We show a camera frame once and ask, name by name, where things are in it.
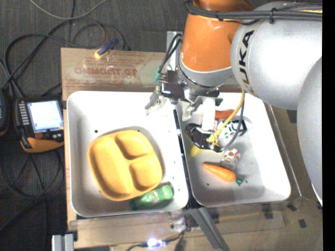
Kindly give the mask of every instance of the cardboard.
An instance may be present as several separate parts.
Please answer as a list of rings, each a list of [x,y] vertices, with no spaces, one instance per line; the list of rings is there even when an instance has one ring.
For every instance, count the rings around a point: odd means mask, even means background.
[[[165,53],[110,50],[98,59],[96,50],[62,48],[63,101],[76,91],[151,92],[153,74]]]

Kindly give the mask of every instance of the white object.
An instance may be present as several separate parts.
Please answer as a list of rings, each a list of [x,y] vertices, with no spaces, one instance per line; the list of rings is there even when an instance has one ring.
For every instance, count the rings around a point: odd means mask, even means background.
[[[207,97],[203,102],[204,115],[201,128],[212,130],[215,118],[215,98]]]
[[[273,2],[256,10],[291,5]],[[246,92],[290,110],[297,109],[303,82],[320,57],[322,21],[277,19],[240,25],[230,52],[232,71]]]
[[[67,102],[70,146],[71,203],[77,214],[93,218],[151,211],[174,211],[186,206],[188,190],[173,114],[167,101],[146,115],[151,93],[73,93]],[[129,200],[115,202],[99,191],[87,159],[87,149],[99,136],[122,129],[136,129],[151,141],[162,165],[161,183],[170,182],[173,200],[160,208],[132,211]]]
[[[235,109],[241,94],[221,93],[219,97],[224,99],[219,110]],[[179,116],[182,103],[177,106]],[[199,106],[191,119],[181,122],[182,131],[188,123],[199,123],[203,109]],[[219,165],[222,154],[201,150],[192,157],[190,151],[193,143],[182,134],[192,193],[203,206],[283,201],[291,194],[291,186],[263,101],[246,94],[243,116],[247,131],[243,136],[238,136],[231,146],[241,153],[234,170],[237,178],[243,179],[240,186],[236,182],[228,183],[202,167],[203,162]]]
[[[322,58],[304,81],[298,103],[297,127],[308,175],[322,205]]]

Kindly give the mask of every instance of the gray carpet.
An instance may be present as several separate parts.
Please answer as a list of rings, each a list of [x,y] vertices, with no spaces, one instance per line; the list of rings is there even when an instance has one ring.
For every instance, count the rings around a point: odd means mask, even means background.
[[[70,17],[73,0],[35,0],[48,12]],[[74,16],[79,16],[102,0],[75,0]],[[255,7],[271,1],[293,0],[249,0]],[[322,3],[322,0],[298,0],[299,2]],[[29,0],[0,0],[0,59],[4,59],[7,46],[16,38],[30,33],[48,33],[62,20],[51,17]],[[123,36],[124,50],[157,51],[166,49],[166,32],[182,31],[187,11],[183,0],[109,0],[87,15],[105,27],[117,29]],[[85,20],[67,22],[54,35],[67,40],[81,28],[91,24]],[[73,41],[91,47],[99,43],[101,37],[97,27],[89,27],[80,32]],[[9,51],[8,64],[11,70],[31,52],[41,37],[27,37],[17,41]],[[26,96],[39,96],[51,89],[51,94],[59,93],[61,82],[60,47],[69,46],[65,42],[47,39],[38,51],[17,73],[17,84]],[[0,86],[6,82],[6,75],[0,69]],[[64,162],[64,149],[57,150]],[[10,125],[9,131],[0,138],[0,163],[7,181],[14,181],[20,168],[26,164],[16,187],[29,196],[41,192],[41,183],[46,187],[53,181],[59,170],[54,152],[28,157],[19,145],[17,135]],[[52,183],[46,200],[33,201],[17,195],[0,178],[0,250],[51,250],[51,235],[66,232],[65,185],[61,170]]]

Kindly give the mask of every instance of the yellow cable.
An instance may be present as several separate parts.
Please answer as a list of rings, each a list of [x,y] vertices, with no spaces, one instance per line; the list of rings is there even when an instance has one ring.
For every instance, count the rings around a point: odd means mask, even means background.
[[[237,112],[241,109],[242,104],[244,102],[244,96],[245,96],[245,91],[242,88],[242,96],[241,96],[240,103],[238,104],[237,108],[232,112],[232,114],[222,123],[222,125],[220,126],[220,128],[217,129],[215,132],[213,132],[212,135],[209,136],[209,138],[207,139],[207,141],[209,143],[211,143],[212,145],[216,145],[218,143],[218,141],[219,141],[218,138],[219,138],[222,130],[234,118],[234,116],[237,114]]]

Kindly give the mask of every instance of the white tray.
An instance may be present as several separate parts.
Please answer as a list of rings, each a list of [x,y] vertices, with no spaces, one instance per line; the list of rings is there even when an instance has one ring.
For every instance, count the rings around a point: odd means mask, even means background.
[[[150,211],[174,211],[186,206],[188,190],[173,109],[163,108],[146,116],[151,93],[73,93],[67,102],[70,146],[71,203],[77,214],[86,217]],[[115,202],[99,191],[87,159],[89,144],[104,134],[124,128],[140,130],[154,146],[163,168],[161,183],[171,183],[173,200],[160,208],[132,211],[129,201]]]
[[[220,94],[223,102],[219,110],[235,109],[240,93]],[[241,153],[236,166],[236,175],[243,179],[238,186],[236,182],[225,182],[202,167],[203,162],[219,162],[221,156],[213,151],[201,151],[195,157],[189,155],[193,146],[191,140],[182,133],[189,180],[194,198],[203,206],[220,207],[232,204],[260,203],[282,201],[291,194],[291,186],[276,140],[267,116],[264,103],[250,94],[245,95],[243,119],[247,132],[236,138],[231,147]],[[191,120],[180,122],[184,131],[188,123],[201,124],[203,105],[193,113]],[[182,104],[177,112],[181,120]]]

